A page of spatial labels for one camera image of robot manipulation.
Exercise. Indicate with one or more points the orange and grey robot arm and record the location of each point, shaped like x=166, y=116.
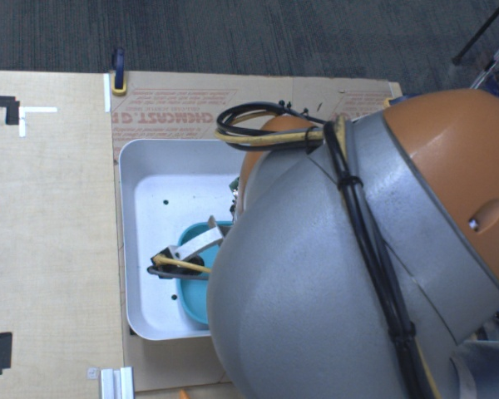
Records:
x=316, y=264

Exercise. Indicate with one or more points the white plastic tray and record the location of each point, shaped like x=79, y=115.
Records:
x=158, y=206

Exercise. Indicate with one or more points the brown cardboard board red print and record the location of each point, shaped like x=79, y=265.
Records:
x=170, y=110

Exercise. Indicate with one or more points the blue divided plate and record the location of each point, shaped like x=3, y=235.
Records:
x=195, y=297

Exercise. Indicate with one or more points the black cylinder on white bracket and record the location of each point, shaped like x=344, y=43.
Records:
x=191, y=247

